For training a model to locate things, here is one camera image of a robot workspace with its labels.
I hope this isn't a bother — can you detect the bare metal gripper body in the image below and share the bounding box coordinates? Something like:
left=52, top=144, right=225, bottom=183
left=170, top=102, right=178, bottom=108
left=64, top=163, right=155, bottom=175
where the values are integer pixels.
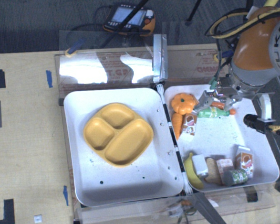
left=211, top=74, right=265, bottom=104

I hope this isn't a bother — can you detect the small orange sausage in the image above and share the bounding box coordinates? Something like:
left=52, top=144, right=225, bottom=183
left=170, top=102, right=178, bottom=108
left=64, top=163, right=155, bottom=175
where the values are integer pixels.
left=210, top=100, right=226, bottom=111

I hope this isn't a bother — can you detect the green bottle with orange cap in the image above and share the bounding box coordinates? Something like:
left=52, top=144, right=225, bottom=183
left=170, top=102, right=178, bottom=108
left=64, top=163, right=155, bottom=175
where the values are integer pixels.
left=197, top=104, right=237, bottom=120

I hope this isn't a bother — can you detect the orange pumpkin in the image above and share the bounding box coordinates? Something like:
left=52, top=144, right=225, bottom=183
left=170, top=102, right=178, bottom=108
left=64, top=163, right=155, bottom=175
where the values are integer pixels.
left=170, top=91, right=200, bottom=116

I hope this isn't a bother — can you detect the white and brown carton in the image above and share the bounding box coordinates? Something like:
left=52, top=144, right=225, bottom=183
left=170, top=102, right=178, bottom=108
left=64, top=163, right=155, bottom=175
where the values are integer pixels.
left=178, top=113, right=199, bottom=138

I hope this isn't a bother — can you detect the white plastic tray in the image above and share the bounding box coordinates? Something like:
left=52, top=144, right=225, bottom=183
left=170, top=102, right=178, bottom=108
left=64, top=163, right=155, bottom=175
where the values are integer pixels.
left=62, top=84, right=186, bottom=209
left=163, top=79, right=280, bottom=195

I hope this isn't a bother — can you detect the orange carrot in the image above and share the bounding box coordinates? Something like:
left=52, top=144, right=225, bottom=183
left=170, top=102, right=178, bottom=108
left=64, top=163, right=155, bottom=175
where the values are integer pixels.
left=170, top=112, right=186, bottom=141

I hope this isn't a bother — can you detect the brown cardboard board red print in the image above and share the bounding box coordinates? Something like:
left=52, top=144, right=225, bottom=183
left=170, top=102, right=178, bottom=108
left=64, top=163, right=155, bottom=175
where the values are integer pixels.
left=54, top=37, right=277, bottom=224

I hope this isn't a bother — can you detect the thin black and white rod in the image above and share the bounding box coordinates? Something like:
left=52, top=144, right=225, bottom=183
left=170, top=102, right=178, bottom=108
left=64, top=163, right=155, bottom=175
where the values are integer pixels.
left=156, top=82, right=193, bottom=197

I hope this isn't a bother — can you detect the orange and white carton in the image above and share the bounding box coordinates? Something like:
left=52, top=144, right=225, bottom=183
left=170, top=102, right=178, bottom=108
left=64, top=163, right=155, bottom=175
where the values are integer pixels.
left=233, top=144, right=256, bottom=180

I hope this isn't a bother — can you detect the pink carton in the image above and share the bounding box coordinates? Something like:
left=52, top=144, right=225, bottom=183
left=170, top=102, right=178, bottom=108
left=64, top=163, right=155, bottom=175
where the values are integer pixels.
left=216, top=158, right=236, bottom=176

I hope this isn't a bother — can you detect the white and grey carton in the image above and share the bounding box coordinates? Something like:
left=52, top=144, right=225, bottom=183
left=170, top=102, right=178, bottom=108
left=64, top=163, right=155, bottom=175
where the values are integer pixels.
left=191, top=153, right=209, bottom=180

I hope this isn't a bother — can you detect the tan bread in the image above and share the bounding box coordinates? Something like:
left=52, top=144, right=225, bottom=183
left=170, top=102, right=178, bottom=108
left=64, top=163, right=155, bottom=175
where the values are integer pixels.
left=203, top=156, right=223, bottom=186

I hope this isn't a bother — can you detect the green and grey can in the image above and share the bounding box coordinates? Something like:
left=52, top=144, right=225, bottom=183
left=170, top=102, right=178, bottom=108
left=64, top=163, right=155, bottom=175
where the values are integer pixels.
left=221, top=168, right=249, bottom=188

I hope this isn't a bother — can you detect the yellow banana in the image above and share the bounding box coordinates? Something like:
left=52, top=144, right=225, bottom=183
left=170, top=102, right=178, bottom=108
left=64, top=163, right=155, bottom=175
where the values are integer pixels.
left=183, top=151, right=205, bottom=191

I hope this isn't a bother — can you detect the yellow divided plate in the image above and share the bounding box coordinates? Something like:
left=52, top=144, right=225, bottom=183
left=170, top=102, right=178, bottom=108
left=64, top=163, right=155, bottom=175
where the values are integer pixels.
left=81, top=100, right=156, bottom=171

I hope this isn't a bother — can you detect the black cylinder on white bracket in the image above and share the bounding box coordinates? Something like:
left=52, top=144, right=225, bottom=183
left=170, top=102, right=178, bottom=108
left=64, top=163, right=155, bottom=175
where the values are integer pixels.
left=241, top=93, right=278, bottom=136

